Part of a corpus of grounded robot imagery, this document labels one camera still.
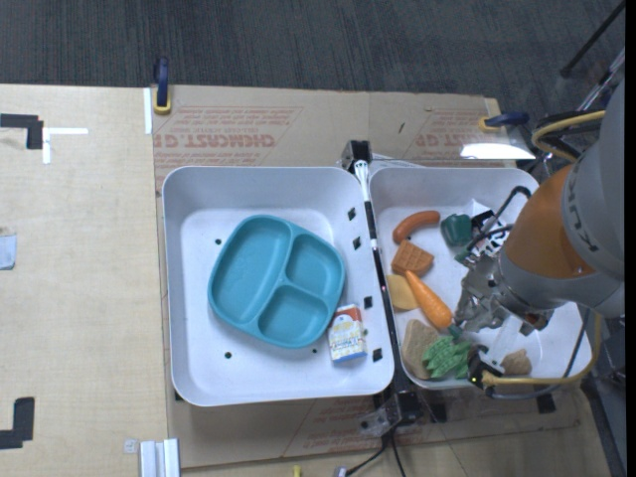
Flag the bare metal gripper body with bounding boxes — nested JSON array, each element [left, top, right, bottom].
[[454, 253, 553, 336]]

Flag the orange carrot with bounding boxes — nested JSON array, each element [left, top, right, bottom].
[[404, 269, 464, 340]]

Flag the green bell pepper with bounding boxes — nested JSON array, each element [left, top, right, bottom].
[[439, 213, 474, 248]]

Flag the green pea pods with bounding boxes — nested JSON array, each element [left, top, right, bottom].
[[421, 334, 474, 381]]

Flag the tan biscuit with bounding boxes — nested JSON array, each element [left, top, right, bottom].
[[499, 349, 534, 378]]

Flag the orange waffle biscuit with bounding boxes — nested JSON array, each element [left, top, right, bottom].
[[391, 239, 436, 278]]

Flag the yellow crisp slice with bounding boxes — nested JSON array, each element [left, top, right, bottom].
[[386, 273, 421, 312]]

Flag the tan bread slice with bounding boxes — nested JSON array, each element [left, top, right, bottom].
[[400, 318, 441, 382]]

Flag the orange sausage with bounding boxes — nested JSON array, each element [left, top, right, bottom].
[[392, 210, 442, 245]]

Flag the white plastic tray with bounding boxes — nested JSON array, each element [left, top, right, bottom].
[[161, 165, 397, 408], [368, 165, 594, 392]]

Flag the thin black and white rod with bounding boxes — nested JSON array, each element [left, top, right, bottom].
[[355, 160, 401, 398]]

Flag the white orange and blue carton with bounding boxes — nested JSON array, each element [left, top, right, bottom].
[[327, 303, 370, 365]]

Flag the blue divided plate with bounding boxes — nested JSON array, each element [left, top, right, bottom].
[[207, 214, 347, 351]]

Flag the brown cardboard board red print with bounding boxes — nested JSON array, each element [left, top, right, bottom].
[[151, 84, 583, 471]]

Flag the black block with thin wires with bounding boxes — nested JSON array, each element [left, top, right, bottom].
[[391, 390, 424, 424], [341, 139, 374, 171]]

